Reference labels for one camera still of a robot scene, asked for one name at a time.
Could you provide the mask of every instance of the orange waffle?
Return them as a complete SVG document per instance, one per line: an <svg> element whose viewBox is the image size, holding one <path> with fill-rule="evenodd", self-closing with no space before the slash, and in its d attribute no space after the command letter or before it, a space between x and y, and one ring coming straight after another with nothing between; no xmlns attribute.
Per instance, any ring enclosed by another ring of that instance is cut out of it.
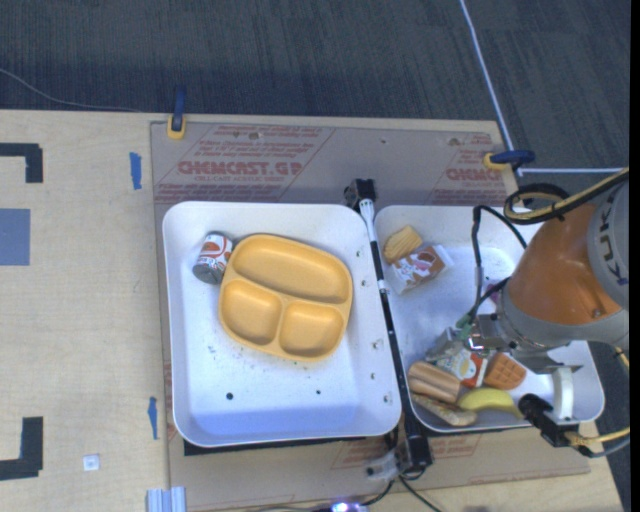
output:
<svg viewBox="0 0 640 512"><path fill-rule="evenodd" d="M487 366L484 384L497 389L513 389L522 384L527 370L506 354L498 352Z"/></svg>

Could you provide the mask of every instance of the wooden table surface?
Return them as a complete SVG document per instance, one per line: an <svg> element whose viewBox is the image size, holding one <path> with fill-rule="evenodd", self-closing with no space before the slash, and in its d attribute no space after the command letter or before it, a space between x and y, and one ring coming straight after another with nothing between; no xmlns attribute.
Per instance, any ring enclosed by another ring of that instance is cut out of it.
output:
<svg viewBox="0 0 640 512"><path fill-rule="evenodd" d="M31 226L29 265L0 266L0 461L19 457L22 418L44 424L44 467L35 478L0 481L3 511L142 511L148 489L171 486L149 136L149 124L166 118L0 114L0 143L44 152L40 184L25 183L23 158L0 158L0 208L29 209ZM140 188L130 153L141 158ZM93 454L100 468L85 470L83 457ZM584 475L426 494L446 511L621 510L606 459L589 464ZM394 493L372 510L426 508Z"/></svg>

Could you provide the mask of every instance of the black corner marking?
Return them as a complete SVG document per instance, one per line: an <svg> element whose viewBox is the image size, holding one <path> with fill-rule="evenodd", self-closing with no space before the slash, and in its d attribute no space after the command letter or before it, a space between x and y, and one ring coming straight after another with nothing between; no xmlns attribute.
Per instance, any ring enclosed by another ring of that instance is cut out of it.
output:
<svg viewBox="0 0 640 512"><path fill-rule="evenodd" d="M42 148L30 143L0 143L0 156L23 156L25 183L42 183Z"/></svg>
<svg viewBox="0 0 640 512"><path fill-rule="evenodd" d="M20 456L0 461L0 480L32 478L43 468L43 419L42 416L22 418Z"/></svg>

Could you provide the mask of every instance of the blue clamp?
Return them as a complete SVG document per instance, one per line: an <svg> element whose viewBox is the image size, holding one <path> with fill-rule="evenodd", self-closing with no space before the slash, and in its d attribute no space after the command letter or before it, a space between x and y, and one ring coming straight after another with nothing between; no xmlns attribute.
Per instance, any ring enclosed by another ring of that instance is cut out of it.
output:
<svg viewBox="0 0 640 512"><path fill-rule="evenodd" d="M184 85L176 87L176 101L173 115L169 116L167 123L167 135L171 139L182 139L187 128L187 121L184 118L184 104L187 97L187 89Z"/></svg>
<svg viewBox="0 0 640 512"><path fill-rule="evenodd" d="M536 159L536 155L533 151L528 149L515 149L511 151L504 151L502 153L487 153L482 163L487 169L503 170L508 164L511 164L511 168L515 171L523 164L528 164Z"/></svg>

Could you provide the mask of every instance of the yellow banana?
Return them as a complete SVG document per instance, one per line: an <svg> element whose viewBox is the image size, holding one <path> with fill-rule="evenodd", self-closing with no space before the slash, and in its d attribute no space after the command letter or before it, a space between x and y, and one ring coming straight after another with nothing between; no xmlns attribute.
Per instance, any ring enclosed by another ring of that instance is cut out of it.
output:
<svg viewBox="0 0 640 512"><path fill-rule="evenodd" d="M458 399L457 405L467 411L497 409L510 412L517 418L523 417L511 395L502 389L473 388Z"/></svg>

